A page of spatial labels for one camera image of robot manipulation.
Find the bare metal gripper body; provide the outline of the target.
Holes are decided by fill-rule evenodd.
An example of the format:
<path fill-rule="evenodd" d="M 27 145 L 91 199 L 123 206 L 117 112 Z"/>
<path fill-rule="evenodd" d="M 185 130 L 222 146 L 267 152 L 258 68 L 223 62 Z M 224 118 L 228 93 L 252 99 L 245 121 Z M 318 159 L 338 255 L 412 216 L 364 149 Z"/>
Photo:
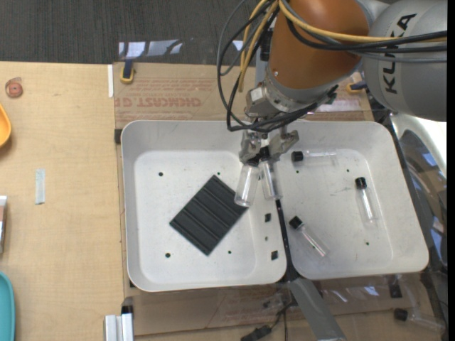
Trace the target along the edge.
<path fill-rule="evenodd" d="M 273 119 L 280 116 L 304 117 L 314 110 L 319 100 L 317 88 L 293 90 L 263 84 L 246 94 L 245 115 L 249 119 Z"/>

